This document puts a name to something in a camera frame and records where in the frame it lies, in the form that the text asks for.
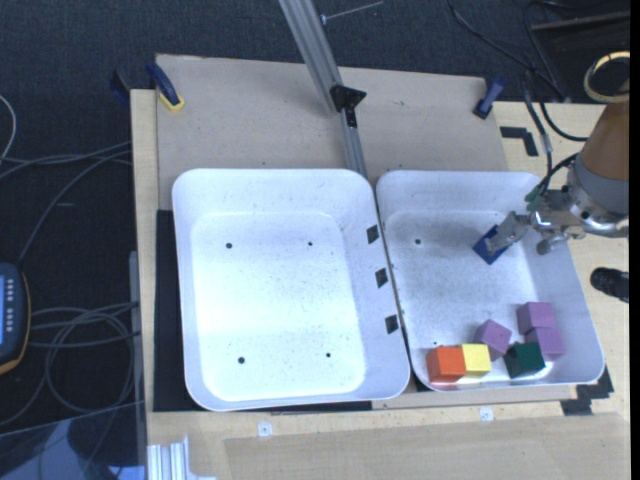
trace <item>wooden table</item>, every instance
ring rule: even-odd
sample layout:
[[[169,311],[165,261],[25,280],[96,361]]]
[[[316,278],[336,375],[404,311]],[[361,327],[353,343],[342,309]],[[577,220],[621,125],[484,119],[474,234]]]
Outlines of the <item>wooden table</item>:
[[[367,80],[368,74],[372,73],[347,70],[345,79],[353,75]],[[393,83],[406,76],[385,72],[383,82]],[[437,78],[442,91],[448,86],[447,79]],[[482,81],[478,86],[476,79],[461,82],[461,78],[450,77],[451,87],[464,82],[481,91]],[[445,100],[456,100],[457,93],[452,91]],[[505,474],[519,478],[630,478],[629,306],[589,284],[596,267],[628,271],[626,240],[589,236],[570,244],[615,388],[609,398],[593,400],[595,416],[564,416],[559,400],[576,398],[573,386],[470,392],[455,401],[446,394],[408,389],[396,399],[376,402],[374,410],[355,413],[153,412],[155,216],[162,207],[157,123],[161,122],[158,112],[164,110],[158,108],[153,91],[134,90],[131,96],[150,444],[169,444],[188,436],[191,470],[219,479],[424,478],[426,472],[433,478],[494,478]],[[602,107],[550,105],[549,110],[566,131],[588,135]],[[441,118],[438,126],[441,129],[432,130],[434,140],[451,134],[456,123],[449,127]],[[496,132],[497,126],[535,131],[521,103],[496,103],[490,123],[478,120],[478,126],[493,126]],[[557,160],[580,148],[553,135],[552,141]],[[508,169],[544,174],[544,160],[528,157],[522,141],[501,142]],[[367,144],[363,142],[363,146],[366,151]],[[499,167],[498,160],[493,170]],[[554,181],[559,183],[561,179],[558,175]],[[272,425],[273,436],[258,438],[258,425],[265,420]]]

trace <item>black mat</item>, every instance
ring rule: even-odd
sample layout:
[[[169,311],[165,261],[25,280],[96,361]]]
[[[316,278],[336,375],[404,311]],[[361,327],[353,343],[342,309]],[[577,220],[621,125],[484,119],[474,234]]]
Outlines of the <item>black mat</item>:
[[[182,323],[180,320],[178,263],[173,213],[159,211],[156,222],[153,410],[158,412],[201,410],[189,395],[184,380]],[[276,407],[261,409],[258,412],[339,412],[370,409],[371,402],[364,401]]]

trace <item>white tray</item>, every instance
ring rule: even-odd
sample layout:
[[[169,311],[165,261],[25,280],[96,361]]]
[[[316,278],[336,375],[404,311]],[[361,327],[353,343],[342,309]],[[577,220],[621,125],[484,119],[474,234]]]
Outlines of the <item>white tray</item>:
[[[487,265],[473,245],[511,210],[525,212],[524,196],[540,180],[514,172],[394,171],[376,194],[411,363],[434,390],[595,381],[604,357],[566,243],[540,256],[534,231]],[[566,353],[535,375],[512,380],[502,359],[491,373],[455,384],[432,384],[427,352],[438,345],[468,343],[492,318],[518,333],[516,309],[528,301],[550,302]]]
[[[404,390],[409,361],[364,178],[195,169],[172,195],[185,378],[198,404],[227,411]]]

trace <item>green block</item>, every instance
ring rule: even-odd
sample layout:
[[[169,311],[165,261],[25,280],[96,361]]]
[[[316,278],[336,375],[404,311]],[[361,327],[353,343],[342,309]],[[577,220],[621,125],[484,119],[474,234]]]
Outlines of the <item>green block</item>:
[[[545,367],[540,345],[537,342],[515,343],[504,355],[509,377],[520,377],[539,372]]]

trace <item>block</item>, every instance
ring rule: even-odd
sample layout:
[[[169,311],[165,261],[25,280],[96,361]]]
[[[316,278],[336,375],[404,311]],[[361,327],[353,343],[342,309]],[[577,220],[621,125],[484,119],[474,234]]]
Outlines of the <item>block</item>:
[[[462,348],[437,347],[427,354],[427,370],[431,382],[456,382],[467,373]]]
[[[489,347],[484,343],[463,343],[460,348],[467,370],[466,377],[483,377],[491,371]]]
[[[537,327],[556,326],[556,315],[548,302],[527,302],[516,310],[516,315],[520,334]]]
[[[489,347],[489,356],[492,361],[501,358],[509,348],[511,340],[511,330],[504,325],[500,325],[494,320],[487,320],[473,335],[475,343],[484,343]]]
[[[514,343],[504,355],[504,363],[512,379],[534,374],[546,366],[540,345],[536,341]]]
[[[524,337],[527,343],[537,342],[542,356],[557,359],[565,352],[562,334],[555,327],[538,327],[529,331]]]

